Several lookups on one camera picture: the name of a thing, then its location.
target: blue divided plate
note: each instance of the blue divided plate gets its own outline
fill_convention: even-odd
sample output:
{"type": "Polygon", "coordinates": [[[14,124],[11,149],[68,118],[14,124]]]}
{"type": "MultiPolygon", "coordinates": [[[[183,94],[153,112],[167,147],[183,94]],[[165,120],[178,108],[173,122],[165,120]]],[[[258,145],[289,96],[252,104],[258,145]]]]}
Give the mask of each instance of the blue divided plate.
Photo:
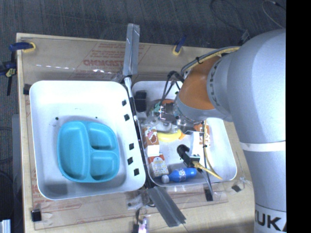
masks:
{"type": "Polygon", "coordinates": [[[105,182],[120,166],[119,145],[108,126],[90,121],[62,125],[57,140],[58,165],[63,176],[76,182],[105,182]]]}

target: white sink basin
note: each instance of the white sink basin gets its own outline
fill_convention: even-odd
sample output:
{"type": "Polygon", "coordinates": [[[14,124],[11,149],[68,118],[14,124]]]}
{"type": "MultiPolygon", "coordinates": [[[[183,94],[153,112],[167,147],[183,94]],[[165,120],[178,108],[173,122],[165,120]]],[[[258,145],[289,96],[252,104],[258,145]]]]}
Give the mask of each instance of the white sink basin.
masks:
{"type": "MultiPolygon", "coordinates": [[[[140,81],[133,85],[133,94],[137,91],[144,90],[147,93],[147,105],[148,107],[153,105],[153,101],[160,100],[163,94],[163,89],[165,86],[165,81],[140,81]]],[[[174,85],[167,95],[167,99],[175,99],[176,92],[178,89],[174,85]]],[[[229,138],[225,129],[224,121],[219,118],[208,118],[207,124],[210,130],[210,147],[207,148],[207,155],[213,166],[214,170],[222,177],[222,180],[210,175],[210,181],[214,182],[226,182],[235,178],[237,174],[237,166],[233,156],[232,148],[229,142],[229,138]]],[[[160,142],[160,151],[165,157],[165,163],[169,171],[173,171],[177,168],[185,167],[183,160],[180,158],[176,149],[180,144],[184,144],[191,148],[192,153],[193,148],[195,149],[195,154],[201,156],[200,163],[204,165],[204,156],[202,145],[198,144],[199,140],[196,141],[197,144],[193,146],[193,138],[190,135],[186,135],[183,140],[173,141],[173,142],[160,142]]],[[[166,183],[161,181],[161,178],[151,178],[153,182],[159,186],[175,186],[176,183],[166,183]]],[[[194,185],[206,183],[205,178],[198,173],[194,178],[182,182],[182,185],[194,185]]]]}
{"type": "Polygon", "coordinates": [[[30,89],[35,166],[38,189],[51,200],[134,191],[146,174],[125,88],[105,81],[38,81],[30,89]],[[58,166],[57,136],[73,120],[110,127],[120,146],[120,168],[102,183],[79,183],[65,178],[58,166]]]}

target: plastic bottle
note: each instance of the plastic bottle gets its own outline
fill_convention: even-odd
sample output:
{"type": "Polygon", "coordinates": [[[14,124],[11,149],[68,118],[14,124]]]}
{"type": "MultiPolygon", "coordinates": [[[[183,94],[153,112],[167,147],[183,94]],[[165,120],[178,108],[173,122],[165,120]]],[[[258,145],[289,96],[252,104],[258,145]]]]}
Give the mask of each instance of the plastic bottle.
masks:
{"type": "Polygon", "coordinates": [[[185,167],[185,168],[175,169],[169,175],[163,175],[161,179],[163,183],[168,183],[170,181],[182,182],[189,178],[193,178],[195,175],[196,175],[195,168],[185,167]]]}

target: small box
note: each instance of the small box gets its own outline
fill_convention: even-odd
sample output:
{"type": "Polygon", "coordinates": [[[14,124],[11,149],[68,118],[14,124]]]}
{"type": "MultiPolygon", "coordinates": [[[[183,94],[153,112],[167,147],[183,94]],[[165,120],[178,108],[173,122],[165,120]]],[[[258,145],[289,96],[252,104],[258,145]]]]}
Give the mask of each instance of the small box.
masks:
{"type": "Polygon", "coordinates": [[[149,170],[153,178],[160,177],[164,174],[169,174],[166,166],[164,155],[160,153],[159,156],[148,157],[149,170]]]}
{"type": "Polygon", "coordinates": [[[142,143],[148,157],[159,156],[160,145],[157,137],[157,130],[154,126],[146,126],[142,129],[142,143]]]}

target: gray carpet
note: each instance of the gray carpet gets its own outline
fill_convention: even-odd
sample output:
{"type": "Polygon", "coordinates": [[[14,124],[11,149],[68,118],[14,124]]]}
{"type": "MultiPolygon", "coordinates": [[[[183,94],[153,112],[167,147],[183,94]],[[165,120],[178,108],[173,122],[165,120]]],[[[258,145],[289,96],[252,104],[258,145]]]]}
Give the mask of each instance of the gray carpet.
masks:
{"type": "MultiPolygon", "coordinates": [[[[264,0],[0,0],[0,61],[10,60],[8,46],[17,32],[95,39],[125,39],[126,26],[140,26],[140,42],[173,45],[183,35],[185,46],[220,48],[279,26],[262,9],[264,0]]],[[[272,0],[286,8],[286,0],[272,0]]],[[[286,27],[286,12],[265,2],[266,12],[286,27]]],[[[0,220],[12,216],[12,140],[9,130],[18,113],[16,76],[6,96],[7,78],[0,76],[0,220]]]]}

